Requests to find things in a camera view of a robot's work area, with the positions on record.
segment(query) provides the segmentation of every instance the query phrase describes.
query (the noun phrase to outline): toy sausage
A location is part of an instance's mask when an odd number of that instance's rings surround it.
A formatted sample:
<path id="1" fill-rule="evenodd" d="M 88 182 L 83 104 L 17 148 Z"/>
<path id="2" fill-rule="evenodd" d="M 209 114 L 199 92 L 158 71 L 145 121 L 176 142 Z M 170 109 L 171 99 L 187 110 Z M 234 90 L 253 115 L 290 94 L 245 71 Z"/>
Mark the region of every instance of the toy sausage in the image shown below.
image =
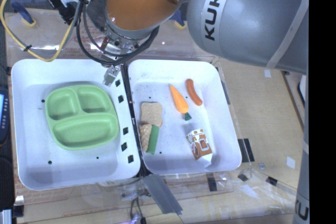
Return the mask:
<path id="1" fill-rule="evenodd" d="M 195 92 L 194 81 L 192 79 L 187 79 L 185 83 L 187 86 L 187 91 L 189 93 L 189 96 L 194 101 L 194 103 L 196 105 L 202 105 L 203 101 L 198 97 L 197 93 Z"/>

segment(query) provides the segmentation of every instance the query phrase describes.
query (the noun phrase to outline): white tray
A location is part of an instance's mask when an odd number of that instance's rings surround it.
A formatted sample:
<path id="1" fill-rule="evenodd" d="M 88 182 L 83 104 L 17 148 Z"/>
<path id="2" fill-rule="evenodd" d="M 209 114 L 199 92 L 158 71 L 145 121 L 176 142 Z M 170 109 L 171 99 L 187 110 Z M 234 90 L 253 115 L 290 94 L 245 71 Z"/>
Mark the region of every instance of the white tray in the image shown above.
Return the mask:
<path id="1" fill-rule="evenodd" d="M 154 174 L 219 172 L 236 169 L 242 161 L 237 136 L 214 66 L 199 61 L 136 60 L 128 68 L 136 122 L 141 124 L 141 103 L 159 102 L 163 106 L 155 154 L 143 153 L 146 167 Z M 187 97 L 186 79 L 193 79 L 195 90 L 203 100 L 197 106 L 190 98 L 185 121 L 177 111 L 169 84 Z M 205 168 L 192 154 L 185 135 L 203 128 L 213 151 L 212 164 Z"/>
<path id="2" fill-rule="evenodd" d="M 53 62 L 25 59 L 13 66 L 18 174 L 27 188 L 42 190 L 93 184 L 131 178 L 138 173 L 140 157 L 123 79 L 119 74 L 115 82 L 119 81 L 120 85 L 114 82 L 111 87 L 105 86 L 102 81 L 106 70 L 92 60 L 73 59 Z M 116 139 L 103 146 L 75 151 L 56 144 L 42 100 L 52 90 L 73 84 L 94 84 L 110 95 L 120 124 Z"/>

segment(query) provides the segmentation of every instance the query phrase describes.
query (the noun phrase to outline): green plate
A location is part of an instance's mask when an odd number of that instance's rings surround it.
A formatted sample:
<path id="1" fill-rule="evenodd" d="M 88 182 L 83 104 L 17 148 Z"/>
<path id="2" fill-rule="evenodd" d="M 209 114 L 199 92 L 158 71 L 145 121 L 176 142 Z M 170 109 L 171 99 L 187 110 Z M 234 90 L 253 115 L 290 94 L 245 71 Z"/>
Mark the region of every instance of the green plate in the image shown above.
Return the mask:
<path id="1" fill-rule="evenodd" d="M 54 90 L 46 99 L 47 120 L 56 143 L 67 150 L 103 145 L 119 133 L 110 96 L 95 85 Z"/>

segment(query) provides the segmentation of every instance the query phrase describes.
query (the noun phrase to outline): brown and white carton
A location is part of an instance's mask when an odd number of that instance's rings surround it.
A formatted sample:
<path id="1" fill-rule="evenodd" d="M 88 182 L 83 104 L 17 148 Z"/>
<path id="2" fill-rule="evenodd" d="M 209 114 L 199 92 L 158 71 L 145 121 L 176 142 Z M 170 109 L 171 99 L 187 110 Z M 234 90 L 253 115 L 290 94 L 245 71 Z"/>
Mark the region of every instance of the brown and white carton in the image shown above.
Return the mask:
<path id="1" fill-rule="evenodd" d="M 209 166 L 211 164 L 213 152 L 203 129 L 191 131 L 186 135 L 186 138 L 194 154 L 195 160 L 204 165 L 204 167 Z"/>

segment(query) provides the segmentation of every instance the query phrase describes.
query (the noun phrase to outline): black electronic device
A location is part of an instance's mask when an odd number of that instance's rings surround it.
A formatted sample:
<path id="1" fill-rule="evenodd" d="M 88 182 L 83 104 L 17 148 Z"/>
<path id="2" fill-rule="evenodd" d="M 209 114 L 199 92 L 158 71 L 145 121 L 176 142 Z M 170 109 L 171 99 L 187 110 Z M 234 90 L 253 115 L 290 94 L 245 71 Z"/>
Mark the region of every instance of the black electronic device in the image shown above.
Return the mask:
<path id="1" fill-rule="evenodd" d="M 9 97 L 8 90 L 0 87 L 0 145 L 4 144 L 9 133 Z"/>

